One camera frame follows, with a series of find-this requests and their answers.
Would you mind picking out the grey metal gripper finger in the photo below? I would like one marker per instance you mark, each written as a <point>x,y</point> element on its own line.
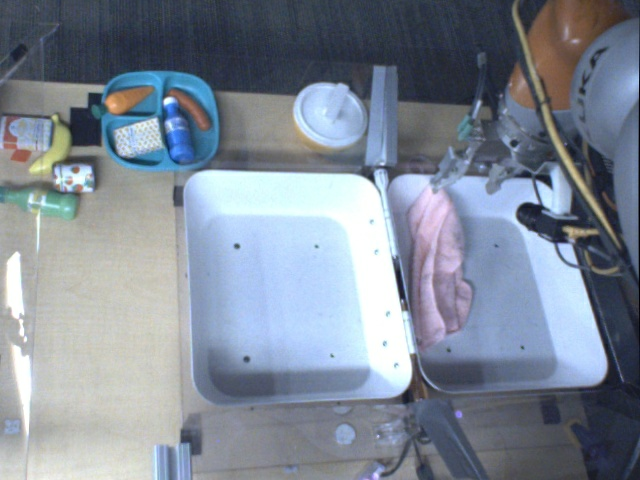
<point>496,180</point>
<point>448,169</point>

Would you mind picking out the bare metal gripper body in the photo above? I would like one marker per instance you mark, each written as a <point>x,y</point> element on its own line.
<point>520,143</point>

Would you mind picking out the pink towel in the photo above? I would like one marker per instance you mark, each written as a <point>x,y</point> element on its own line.
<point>437,263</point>

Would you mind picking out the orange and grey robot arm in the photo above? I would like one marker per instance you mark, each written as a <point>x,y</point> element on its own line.
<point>565,33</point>

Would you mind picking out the white plastic tray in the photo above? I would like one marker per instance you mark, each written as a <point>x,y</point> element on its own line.
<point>295,288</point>
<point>520,288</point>

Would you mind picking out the yellow cup with white lid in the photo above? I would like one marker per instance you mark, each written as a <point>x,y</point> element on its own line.
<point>330,113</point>

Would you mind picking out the teal divided plate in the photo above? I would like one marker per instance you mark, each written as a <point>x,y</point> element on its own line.
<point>202,118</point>

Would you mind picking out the brown sausage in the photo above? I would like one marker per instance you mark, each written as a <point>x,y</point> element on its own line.
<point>192,109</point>

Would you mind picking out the blue bottle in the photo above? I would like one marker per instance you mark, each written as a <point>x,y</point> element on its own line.
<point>178,135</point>

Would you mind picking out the white and yellow carton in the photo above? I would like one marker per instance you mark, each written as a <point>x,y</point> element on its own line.
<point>138,138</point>

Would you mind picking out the orange carrot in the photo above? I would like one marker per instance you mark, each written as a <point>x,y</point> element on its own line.
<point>127,100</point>

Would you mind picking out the white can with orange print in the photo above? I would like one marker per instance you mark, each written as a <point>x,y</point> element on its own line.
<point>74,178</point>

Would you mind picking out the yellow banana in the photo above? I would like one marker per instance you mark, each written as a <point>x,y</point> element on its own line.
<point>57,145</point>

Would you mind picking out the green bottle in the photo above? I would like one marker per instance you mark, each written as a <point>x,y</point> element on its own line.
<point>47,203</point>

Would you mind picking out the white and orange carton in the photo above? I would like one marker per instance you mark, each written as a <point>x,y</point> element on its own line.
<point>25,133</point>

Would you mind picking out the black cylinder on white bracket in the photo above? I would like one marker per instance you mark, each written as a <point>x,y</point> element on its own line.
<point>545,220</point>

